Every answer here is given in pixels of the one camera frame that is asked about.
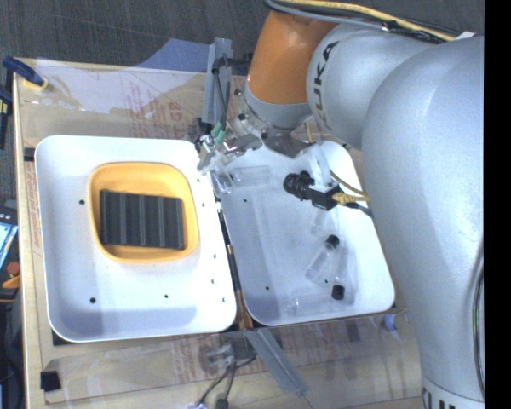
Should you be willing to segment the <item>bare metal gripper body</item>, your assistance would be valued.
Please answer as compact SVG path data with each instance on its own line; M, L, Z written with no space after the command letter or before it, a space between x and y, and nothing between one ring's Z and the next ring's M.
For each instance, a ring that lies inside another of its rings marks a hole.
M240 156L261 147L295 158L307 149L307 142L296 139L292 129L282 129L243 114L229 120L218 119L214 124L202 122L199 127L201 132L195 139L195 148L200 158L214 153Z

